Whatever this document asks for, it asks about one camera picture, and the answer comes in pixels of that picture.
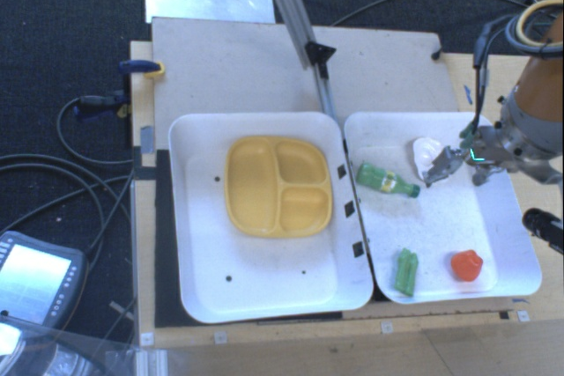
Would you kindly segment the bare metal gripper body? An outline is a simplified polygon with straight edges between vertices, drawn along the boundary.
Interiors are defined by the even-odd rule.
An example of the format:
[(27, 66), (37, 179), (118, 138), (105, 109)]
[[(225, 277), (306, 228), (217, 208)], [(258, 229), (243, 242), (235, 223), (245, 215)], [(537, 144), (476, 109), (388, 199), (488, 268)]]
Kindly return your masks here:
[(470, 166), (498, 166), (503, 172), (524, 173), (543, 185), (560, 184), (560, 172), (549, 163), (558, 153), (537, 146), (513, 126), (479, 126), (472, 131), (468, 125), (460, 139)]

